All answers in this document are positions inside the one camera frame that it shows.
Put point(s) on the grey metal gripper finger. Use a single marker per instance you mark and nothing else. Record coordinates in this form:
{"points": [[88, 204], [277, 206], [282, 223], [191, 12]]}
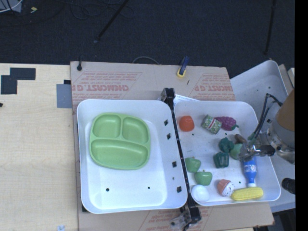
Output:
{"points": [[245, 152], [256, 149]]}

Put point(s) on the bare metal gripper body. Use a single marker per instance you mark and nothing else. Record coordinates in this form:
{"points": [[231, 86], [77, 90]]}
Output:
{"points": [[267, 142]]}

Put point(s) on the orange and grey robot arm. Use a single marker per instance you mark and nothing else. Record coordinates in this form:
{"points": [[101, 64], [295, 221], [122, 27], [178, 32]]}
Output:
{"points": [[286, 112]]}

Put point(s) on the light green pear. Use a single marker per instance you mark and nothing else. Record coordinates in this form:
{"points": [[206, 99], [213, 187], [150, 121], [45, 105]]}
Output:
{"points": [[235, 151]]}

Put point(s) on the brown toy mushroom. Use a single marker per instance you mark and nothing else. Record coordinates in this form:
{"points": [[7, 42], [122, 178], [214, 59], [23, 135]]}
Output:
{"points": [[240, 138]]}

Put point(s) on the blue bottle with white cap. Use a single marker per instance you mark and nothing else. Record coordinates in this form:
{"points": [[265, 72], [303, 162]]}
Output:
{"points": [[250, 172]]}

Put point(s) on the dark green broccoli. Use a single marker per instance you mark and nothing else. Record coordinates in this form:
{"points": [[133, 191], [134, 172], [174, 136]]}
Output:
{"points": [[225, 145]]}

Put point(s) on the dark green bell pepper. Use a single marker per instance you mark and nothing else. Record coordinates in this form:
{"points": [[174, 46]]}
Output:
{"points": [[221, 160]]}

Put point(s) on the purple grapes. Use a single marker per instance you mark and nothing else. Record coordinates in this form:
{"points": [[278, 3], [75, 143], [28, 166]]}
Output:
{"points": [[227, 123]]}

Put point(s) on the orange and white cupcake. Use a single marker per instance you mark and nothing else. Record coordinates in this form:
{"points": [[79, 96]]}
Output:
{"points": [[225, 188]]}

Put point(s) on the yellow corn cob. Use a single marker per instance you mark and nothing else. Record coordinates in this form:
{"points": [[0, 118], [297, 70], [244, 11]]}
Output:
{"points": [[247, 193]]}

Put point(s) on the white plastic tray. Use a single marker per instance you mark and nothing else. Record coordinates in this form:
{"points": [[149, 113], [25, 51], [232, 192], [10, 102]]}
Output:
{"points": [[130, 189], [204, 143]]}

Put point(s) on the green and white can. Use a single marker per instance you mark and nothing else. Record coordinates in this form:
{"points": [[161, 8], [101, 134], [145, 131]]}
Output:
{"points": [[211, 124]]}

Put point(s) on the green apple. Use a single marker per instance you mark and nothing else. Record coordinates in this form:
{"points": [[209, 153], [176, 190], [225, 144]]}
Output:
{"points": [[203, 177]]}

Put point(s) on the light green bell pepper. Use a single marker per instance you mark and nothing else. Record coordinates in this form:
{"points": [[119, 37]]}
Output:
{"points": [[193, 164]]}

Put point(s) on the white egg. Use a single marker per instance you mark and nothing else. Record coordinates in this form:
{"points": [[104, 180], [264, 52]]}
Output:
{"points": [[200, 193]]}

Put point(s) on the orange toy pepper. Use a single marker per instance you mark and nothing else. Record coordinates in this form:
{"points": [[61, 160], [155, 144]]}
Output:
{"points": [[186, 123]]}

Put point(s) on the thin black rod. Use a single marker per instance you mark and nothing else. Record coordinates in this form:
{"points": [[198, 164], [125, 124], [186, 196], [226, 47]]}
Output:
{"points": [[179, 148]]}

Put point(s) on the brown cardboard board, red print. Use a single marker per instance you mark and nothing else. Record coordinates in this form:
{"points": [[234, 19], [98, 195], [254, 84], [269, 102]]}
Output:
{"points": [[144, 83]]}

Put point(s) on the green divided plate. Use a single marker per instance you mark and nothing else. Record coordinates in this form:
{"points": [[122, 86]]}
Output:
{"points": [[119, 142]]}

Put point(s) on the black cylinder on white bracket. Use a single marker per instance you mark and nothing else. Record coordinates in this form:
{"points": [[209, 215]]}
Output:
{"points": [[289, 185]]}

